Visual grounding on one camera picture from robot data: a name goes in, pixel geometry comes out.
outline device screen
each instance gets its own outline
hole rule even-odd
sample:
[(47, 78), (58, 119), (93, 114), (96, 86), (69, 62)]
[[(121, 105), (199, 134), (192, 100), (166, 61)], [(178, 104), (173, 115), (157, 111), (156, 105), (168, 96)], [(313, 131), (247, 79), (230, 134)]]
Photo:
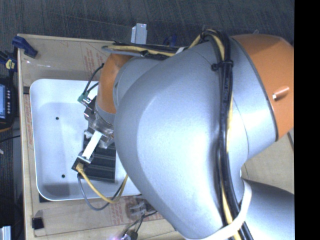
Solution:
[(0, 118), (5, 119), (6, 118), (6, 87), (2, 84), (0, 84)]

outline blue clamp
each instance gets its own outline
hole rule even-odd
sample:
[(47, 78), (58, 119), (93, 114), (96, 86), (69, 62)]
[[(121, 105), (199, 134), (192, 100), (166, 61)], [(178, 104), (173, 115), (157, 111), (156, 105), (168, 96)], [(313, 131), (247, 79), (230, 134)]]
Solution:
[(17, 57), (13, 53), (0, 51), (0, 64), (4, 64), (5, 67), (10, 71), (18, 71)]
[(33, 49), (32, 46), (21, 36), (15, 36), (12, 39), (12, 45), (17, 48), (24, 49), (24, 54), (31, 58), (35, 58), (38, 53), (38, 51)]

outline dark floor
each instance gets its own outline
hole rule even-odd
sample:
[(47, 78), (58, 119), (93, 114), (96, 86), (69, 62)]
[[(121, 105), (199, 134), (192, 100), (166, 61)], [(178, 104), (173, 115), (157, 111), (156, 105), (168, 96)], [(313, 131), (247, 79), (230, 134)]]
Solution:
[[(188, 45), (203, 25), (229, 35), (258, 30), (291, 43), (294, 17), (295, 0), (0, 0), (0, 50), (12, 52), (18, 33), (127, 41), (136, 23), (147, 24), (152, 44), (176, 34), (177, 46)], [(0, 66), (0, 76), (7, 74)], [(12, 130), (0, 132), (0, 227), (15, 225), (17, 235), (13, 200), (20, 197), (15, 186), (21, 179), (14, 177), (13, 140), (1, 142), (11, 136)]]

